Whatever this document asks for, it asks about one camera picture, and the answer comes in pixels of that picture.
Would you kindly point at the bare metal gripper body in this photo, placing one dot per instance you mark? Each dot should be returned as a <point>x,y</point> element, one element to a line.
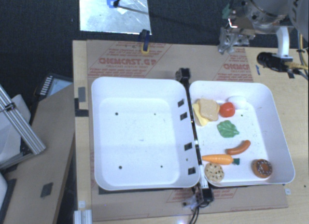
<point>263,22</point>

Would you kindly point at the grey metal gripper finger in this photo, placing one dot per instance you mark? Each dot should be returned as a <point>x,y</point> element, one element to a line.
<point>225,42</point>
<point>241,41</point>

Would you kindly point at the white egg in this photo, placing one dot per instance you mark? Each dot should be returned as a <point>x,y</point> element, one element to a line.
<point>238,101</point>

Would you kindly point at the red tomato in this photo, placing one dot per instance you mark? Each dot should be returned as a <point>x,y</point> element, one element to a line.
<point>227,110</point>

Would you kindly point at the tan bread slice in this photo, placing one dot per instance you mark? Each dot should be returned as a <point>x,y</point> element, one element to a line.
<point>209,109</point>

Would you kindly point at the brown cardboard board red print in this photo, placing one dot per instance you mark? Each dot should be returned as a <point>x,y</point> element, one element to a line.
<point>157,56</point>

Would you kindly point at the yellow cheese slice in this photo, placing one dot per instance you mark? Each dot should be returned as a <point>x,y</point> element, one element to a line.
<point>200,119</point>

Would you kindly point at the green lettuce leaf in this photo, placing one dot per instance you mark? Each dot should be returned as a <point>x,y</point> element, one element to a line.
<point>227,129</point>

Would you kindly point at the white plastic tray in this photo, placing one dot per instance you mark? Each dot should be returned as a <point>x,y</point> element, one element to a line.
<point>140,133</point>
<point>256,131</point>

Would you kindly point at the thin black and white rod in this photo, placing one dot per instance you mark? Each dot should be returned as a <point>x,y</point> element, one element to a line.
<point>195,131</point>

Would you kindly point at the brown sausage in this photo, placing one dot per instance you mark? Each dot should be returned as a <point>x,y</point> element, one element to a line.
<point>239,148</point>

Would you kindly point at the orange carrot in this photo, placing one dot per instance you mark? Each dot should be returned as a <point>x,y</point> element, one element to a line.
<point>218,159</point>

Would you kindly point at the brown doughnut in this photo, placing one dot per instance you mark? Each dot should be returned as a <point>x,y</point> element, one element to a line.
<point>262,168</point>

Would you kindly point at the tan chocolate chip biscuit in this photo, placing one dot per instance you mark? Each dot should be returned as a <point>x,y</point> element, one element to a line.
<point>214,172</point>

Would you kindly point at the black cylinder on white bracket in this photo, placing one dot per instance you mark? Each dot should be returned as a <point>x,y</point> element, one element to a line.
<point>271,61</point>

